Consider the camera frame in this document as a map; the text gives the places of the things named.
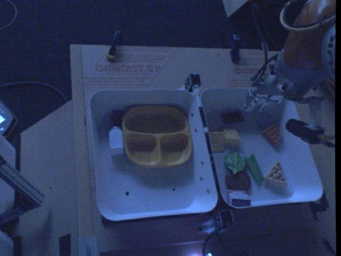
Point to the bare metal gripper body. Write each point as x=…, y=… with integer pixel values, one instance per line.
x=274, y=93

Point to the black cylinder on white bracket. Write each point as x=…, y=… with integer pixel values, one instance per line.
x=301, y=129

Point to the brown burger patty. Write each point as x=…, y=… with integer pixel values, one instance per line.
x=238, y=181

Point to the dark brown square biscuit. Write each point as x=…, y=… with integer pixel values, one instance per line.
x=232, y=117

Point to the yellow cheese block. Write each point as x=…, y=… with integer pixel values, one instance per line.
x=231, y=136

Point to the purple and white carton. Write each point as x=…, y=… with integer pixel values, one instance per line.
x=239, y=198

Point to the orange waffle piece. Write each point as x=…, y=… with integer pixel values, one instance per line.
x=272, y=135

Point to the beige pizza slice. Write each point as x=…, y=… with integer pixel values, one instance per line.
x=277, y=176

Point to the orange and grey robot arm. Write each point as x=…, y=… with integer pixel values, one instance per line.
x=303, y=44

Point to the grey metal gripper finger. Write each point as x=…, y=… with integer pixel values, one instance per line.
x=262, y=104
x=250, y=102

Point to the green lettuce leaf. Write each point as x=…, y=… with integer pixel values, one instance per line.
x=234, y=162

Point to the green packet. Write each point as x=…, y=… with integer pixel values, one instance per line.
x=255, y=169

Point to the white plastic bottle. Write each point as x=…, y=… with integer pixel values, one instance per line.
x=116, y=140

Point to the white plastic tray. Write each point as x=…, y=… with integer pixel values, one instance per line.
x=149, y=193
x=295, y=169

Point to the pale yellow bread cube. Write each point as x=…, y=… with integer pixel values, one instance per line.
x=217, y=142

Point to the brown cardboard board red print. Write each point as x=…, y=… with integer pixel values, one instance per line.
x=80, y=143

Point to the yellow divided plate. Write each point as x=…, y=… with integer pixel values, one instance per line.
x=157, y=136

